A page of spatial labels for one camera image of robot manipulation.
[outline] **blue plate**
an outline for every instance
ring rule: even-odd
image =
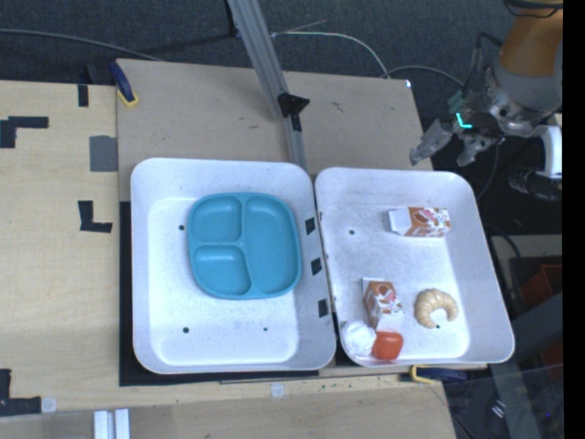
[[[187,243],[196,282],[215,297],[276,297],[301,279],[294,216],[272,195],[225,193],[200,199],[189,212]]]

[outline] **green light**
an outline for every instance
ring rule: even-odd
[[[461,118],[461,115],[458,112],[455,115],[457,116],[457,122],[459,122],[459,126],[461,128],[473,128],[473,125],[471,125],[470,123],[463,123],[463,119]]]

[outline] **beige croissant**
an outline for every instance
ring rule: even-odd
[[[459,307],[453,297],[436,288],[427,289],[417,296],[414,304],[414,316],[419,324],[427,328],[435,328],[437,324],[431,319],[431,313],[436,309],[445,309],[447,320],[452,321],[459,315]]]

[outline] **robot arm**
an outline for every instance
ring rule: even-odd
[[[452,122],[436,120],[410,151],[410,162],[416,165],[434,155],[454,134],[463,141],[459,166],[472,163],[478,153],[508,135],[538,137],[545,144],[544,169],[520,171],[510,177],[510,185],[537,198],[558,200],[562,190],[562,127],[550,121],[562,106],[562,0],[504,2],[508,8],[522,9],[497,60],[485,71],[483,91],[470,91],[468,80],[449,100]]]

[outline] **wooden table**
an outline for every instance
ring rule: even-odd
[[[0,82],[0,120],[48,117],[48,128],[17,127],[15,148],[0,148],[0,368],[12,370],[11,397],[55,399],[85,425],[83,412],[132,408],[133,432],[167,438],[193,437],[193,422],[207,427],[201,437],[233,437],[243,424],[240,437],[453,438],[441,384],[401,382],[404,369],[332,363],[306,379],[119,386],[119,205],[133,165],[155,155],[287,160],[253,70],[119,62],[140,97],[132,109],[112,86]],[[311,99],[302,122],[312,176],[328,166],[410,167],[421,129],[403,81],[285,76]],[[95,168],[92,138],[117,139],[118,171]],[[81,201],[110,232],[80,230]],[[275,382],[282,397],[273,398]],[[65,421],[2,419],[0,435],[46,437],[48,423]]]

